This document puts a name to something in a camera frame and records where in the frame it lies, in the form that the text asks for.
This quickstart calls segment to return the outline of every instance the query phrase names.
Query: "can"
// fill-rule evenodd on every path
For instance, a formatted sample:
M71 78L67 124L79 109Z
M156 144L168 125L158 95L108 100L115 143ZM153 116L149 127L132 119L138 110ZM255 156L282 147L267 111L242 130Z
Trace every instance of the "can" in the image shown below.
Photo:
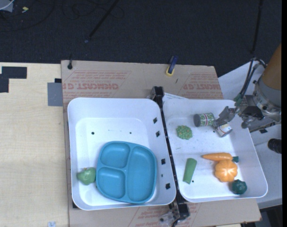
M230 127L228 123L216 127L216 131L218 132L220 137L228 135L232 130L233 130L232 127Z
M215 117L213 113L200 113L194 115L194 124L196 127L213 125Z

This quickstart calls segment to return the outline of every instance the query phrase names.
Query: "blue and yellow object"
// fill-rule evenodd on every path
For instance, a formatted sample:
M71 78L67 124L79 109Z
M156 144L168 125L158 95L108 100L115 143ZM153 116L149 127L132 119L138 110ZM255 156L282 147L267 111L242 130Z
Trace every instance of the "blue and yellow object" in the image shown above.
M178 56L177 55L173 55L169 61L170 66L167 67L166 69L166 75L171 77L175 71L175 65L177 63L178 60Z

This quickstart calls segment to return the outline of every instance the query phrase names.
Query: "black tape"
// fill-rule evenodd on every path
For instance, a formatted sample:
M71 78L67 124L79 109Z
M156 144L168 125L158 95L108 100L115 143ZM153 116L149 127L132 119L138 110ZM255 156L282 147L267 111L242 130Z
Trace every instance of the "black tape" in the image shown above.
M26 79L27 67L3 66L0 74L0 93L9 92L9 79Z

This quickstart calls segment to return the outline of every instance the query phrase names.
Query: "black fabric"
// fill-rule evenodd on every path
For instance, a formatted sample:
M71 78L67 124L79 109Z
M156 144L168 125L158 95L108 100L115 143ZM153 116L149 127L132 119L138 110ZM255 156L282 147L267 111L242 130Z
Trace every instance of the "black fabric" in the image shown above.
M282 0L15 0L0 15L0 62L73 60L215 66L220 77L281 43Z

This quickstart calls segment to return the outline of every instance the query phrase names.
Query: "green can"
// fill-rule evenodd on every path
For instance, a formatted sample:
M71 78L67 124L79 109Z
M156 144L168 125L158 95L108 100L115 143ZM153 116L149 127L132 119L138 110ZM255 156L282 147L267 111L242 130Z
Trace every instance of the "green can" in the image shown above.
M194 115L194 124L196 127L213 125L215 117L213 113L200 113Z

